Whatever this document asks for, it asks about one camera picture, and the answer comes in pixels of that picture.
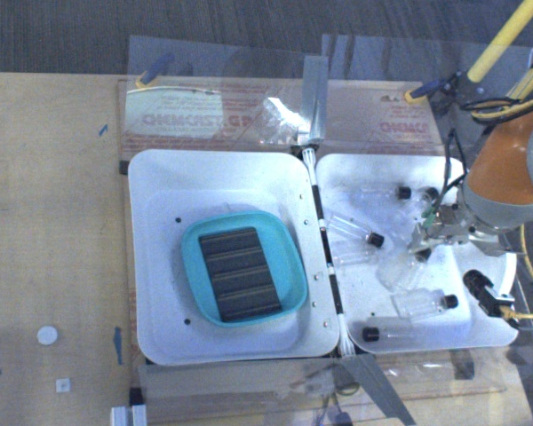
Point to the brown cardboard board red print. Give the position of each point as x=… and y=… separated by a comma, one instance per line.
x=231, y=118

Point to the clear bottle with black cap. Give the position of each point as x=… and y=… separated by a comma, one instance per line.
x=403, y=192
x=431, y=193
x=402, y=273
x=449, y=301
x=371, y=334
x=375, y=239

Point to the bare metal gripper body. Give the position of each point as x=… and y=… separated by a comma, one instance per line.
x=448, y=224

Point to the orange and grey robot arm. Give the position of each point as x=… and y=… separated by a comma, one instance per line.
x=502, y=167

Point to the black cylinder on white bracket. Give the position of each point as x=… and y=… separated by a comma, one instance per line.
x=483, y=291

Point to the small white square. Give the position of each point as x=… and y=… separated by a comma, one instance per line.
x=62, y=385

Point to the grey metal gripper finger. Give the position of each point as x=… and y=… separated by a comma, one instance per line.
x=415, y=240
x=427, y=246

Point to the white round disc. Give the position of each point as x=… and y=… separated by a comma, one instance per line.
x=47, y=335

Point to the clear plastic bottle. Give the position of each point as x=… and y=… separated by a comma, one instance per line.
x=353, y=255

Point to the black ribbed block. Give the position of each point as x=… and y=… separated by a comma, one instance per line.
x=240, y=273

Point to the teal plastic dish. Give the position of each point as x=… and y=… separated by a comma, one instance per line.
x=191, y=255

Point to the white plastic tray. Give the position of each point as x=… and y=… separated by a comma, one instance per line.
x=160, y=255
x=431, y=335

